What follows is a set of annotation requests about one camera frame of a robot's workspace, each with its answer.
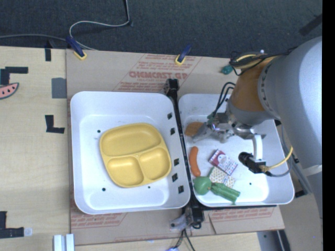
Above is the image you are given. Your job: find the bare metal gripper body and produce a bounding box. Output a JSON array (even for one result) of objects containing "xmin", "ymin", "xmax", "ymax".
[{"xmin": 206, "ymin": 112, "xmax": 266, "ymax": 142}]

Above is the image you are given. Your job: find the orange biscuit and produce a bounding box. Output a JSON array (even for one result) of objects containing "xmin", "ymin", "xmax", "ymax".
[{"xmin": 184, "ymin": 121, "xmax": 205, "ymax": 138}]

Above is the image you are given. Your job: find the red and white carton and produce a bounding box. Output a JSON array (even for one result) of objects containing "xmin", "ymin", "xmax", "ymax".
[{"xmin": 208, "ymin": 149, "xmax": 239, "ymax": 176}]

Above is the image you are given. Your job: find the orange sausage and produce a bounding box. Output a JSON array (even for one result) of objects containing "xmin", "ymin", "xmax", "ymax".
[{"xmin": 188, "ymin": 146, "xmax": 202, "ymax": 178}]

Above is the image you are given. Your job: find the patterned white packet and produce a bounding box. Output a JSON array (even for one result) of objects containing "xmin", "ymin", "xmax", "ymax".
[{"xmin": 208, "ymin": 166, "xmax": 237, "ymax": 189}]

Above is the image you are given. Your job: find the green round vegetable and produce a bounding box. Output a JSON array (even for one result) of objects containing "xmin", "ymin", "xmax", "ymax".
[{"xmin": 193, "ymin": 176, "xmax": 213, "ymax": 196}]

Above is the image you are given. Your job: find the green ridged vegetable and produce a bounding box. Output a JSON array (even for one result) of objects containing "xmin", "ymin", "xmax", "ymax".
[{"xmin": 210, "ymin": 182, "xmax": 241, "ymax": 203}]

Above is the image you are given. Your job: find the white plastic tray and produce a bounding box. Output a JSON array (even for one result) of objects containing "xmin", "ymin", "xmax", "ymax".
[
  {"xmin": 70, "ymin": 90, "xmax": 192, "ymax": 215},
  {"xmin": 177, "ymin": 93, "xmax": 295, "ymax": 208}
]

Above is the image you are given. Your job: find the yellow divided plate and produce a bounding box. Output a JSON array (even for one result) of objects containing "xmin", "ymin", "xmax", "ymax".
[{"xmin": 98, "ymin": 122, "xmax": 173, "ymax": 189}]

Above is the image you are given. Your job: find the brown cardboard board, red print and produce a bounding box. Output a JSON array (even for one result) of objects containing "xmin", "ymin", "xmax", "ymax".
[{"xmin": 65, "ymin": 48, "xmax": 286, "ymax": 246}]

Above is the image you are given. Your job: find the pink watermelon slice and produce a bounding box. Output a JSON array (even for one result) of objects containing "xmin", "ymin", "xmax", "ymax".
[{"xmin": 0, "ymin": 82, "xmax": 20, "ymax": 100}]

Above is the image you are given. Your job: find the black cylinder on white bracket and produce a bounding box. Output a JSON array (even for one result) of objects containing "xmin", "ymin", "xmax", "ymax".
[{"xmin": 238, "ymin": 133, "xmax": 268, "ymax": 175}]

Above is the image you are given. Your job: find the black block with thin wires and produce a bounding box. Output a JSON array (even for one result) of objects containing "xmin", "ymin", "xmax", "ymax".
[
  {"xmin": 163, "ymin": 78, "xmax": 180, "ymax": 97},
  {"xmin": 182, "ymin": 205, "xmax": 205, "ymax": 229}
]

